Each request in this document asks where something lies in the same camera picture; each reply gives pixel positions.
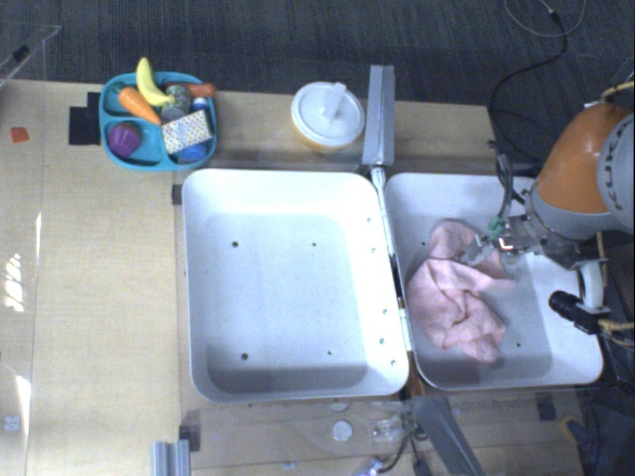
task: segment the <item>red sticker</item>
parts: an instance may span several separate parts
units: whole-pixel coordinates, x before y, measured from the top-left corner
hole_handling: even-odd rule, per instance
[[[11,127],[11,141],[13,141],[14,145],[16,143],[29,141],[29,133],[27,132],[27,129],[24,127]]]

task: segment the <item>tabletop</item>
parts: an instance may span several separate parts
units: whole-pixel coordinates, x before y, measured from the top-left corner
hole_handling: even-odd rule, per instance
[[[68,109],[85,106],[87,92],[99,90],[99,85],[20,81],[2,93],[0,116],[11,115],[0,118],[2,140],[10,127],[46,131],[39,157],[42,235],[29,442],[28,449],[16,447],[26,452],[31,475],[149,474],[152,443],[175,441],[187,413],[189,376],[182,362],[187,342],[179,323],[183,248],[179,208],[173,206],[173,185],[183,175],[127,171],[101,147],[68,144]],[[42,91],[44,127],[42,115],[27,103]],[[360,144],[325,160],[295,141],[291,99],[219,91],[214,97],[219,142],[211,165],[354,170]],[[492,173],[485,108],[397,102],[395,120],[396,158],[404,169]],[[24,207],[19,197],[3,201],[16,210]],[[534,394],[457,396],[450,403],[488,473],[522,474],[527,467],[536,474],[581,473],[576,449],[560,425],[567,416],[581,419],[573,393],[552,395],[557,417],[548,421],[539,418]],[[377,421],[398,415],[399,407],[394,401],[203,403],[196,413],[215,425],[214,441],[207,452],[192,455],[193,474],[353,474],[369,454],[396,451],[395,443],[373,444],[364,434]],[[333,439],[339,420],[359,434],[352,442]],[[7,432],[0,442],[11,442]],[[428,441],[419,449],[435,474],[445,474]],[[0,462],[0,473],[20,473],[14,469],[24,459],[7,460]],[[408,458],[394,473],[410,471]]]

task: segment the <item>blue divided tray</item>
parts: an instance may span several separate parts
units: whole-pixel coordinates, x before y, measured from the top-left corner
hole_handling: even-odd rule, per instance
[[[167,82],[186,82],[186,83],[201,83],[200,79],[178,72],[159,71],[155,72],[155,81],[158,86],[163,86]],[[168,155],[166,147],[163,141],[163,134],[159,125],[152,124],[142,118],[128,113],[119,101],[117,100],[117,93],[114,90],[113,85],[118,82],[123,82],[125,85],[136,86],[137,79],[135,73],[121,74],[110,79],[101,90],[101,96],[99,97],[99,129],[101,132],[101,143],[105,149],[108,157],[123,168],[137,171],[184,171],[193,170],[205,164],[213,155],[216,150],[216,143],[218,142],[217,124],[216,124],[216,111],[214,109],[214,103],[211,98],[207,99],[209,103],[209,109],[207,110],[209,116],[209,123],[211,124],[211,139],[201,143],[205,147],[206,154],[203,159],[182,163],[180,160],[181,153],[175,155]],[[123,122],[130,122],[135,124],[141,136],[141,146],[135,150],[135,152],[125,159],[116,156],[110,147],[108,146],[108,132],[115,125]]]

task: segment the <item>white lid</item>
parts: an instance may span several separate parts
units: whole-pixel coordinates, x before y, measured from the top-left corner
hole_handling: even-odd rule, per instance
[[[361,103],[341,83],[303,86],[294,97],[291,115],[303,134],[327,147],[348,145],[364,129]]]

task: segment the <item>small box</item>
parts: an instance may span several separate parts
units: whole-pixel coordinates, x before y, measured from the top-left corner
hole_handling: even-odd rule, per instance
[[[203,109],[162,125],[161,130],[166,150],[170,155],[212,137]]]

